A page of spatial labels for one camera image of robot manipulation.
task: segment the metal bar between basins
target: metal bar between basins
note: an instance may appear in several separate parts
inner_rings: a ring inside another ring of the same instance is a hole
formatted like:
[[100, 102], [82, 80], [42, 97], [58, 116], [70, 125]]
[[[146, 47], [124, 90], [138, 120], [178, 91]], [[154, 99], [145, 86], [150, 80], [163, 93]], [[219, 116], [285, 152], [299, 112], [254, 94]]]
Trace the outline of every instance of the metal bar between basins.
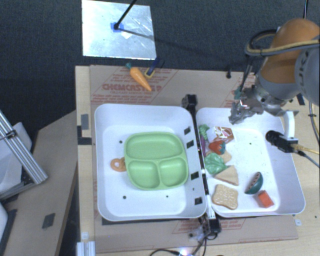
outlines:
[[0, 135], [4, 137], [6, 144], [18, 158], [25, 171], [35, 184], [39, 184], [48, 178], [47, 174], [37, 164], [30, 151], [23, 144], [18, 136], [7, 137], [14, 128], [11, 126], [5, 115], [0, 110]]

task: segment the metal sheet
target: metal sheet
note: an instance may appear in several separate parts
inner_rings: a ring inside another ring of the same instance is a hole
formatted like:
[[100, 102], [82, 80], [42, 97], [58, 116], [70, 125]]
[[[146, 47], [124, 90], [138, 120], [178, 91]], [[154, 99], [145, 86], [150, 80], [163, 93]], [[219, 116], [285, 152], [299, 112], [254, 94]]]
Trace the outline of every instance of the metal sheet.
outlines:
[[149, 6], [134, 5], [114, 30], [128, 4], [82, 0], [83, 55], [154, 60], [157, 57]]

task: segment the green plate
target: green plate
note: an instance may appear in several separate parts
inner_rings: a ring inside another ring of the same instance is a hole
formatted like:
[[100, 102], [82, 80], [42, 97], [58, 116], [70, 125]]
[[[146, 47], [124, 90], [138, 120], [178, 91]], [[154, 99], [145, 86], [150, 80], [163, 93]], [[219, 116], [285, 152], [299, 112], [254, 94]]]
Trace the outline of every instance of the green plate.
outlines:
[[188, 179], [181, 140], [169, 132], [142, 132], [124, 143], [125, 166], [133, 185], [142, 190], [176, 188]]

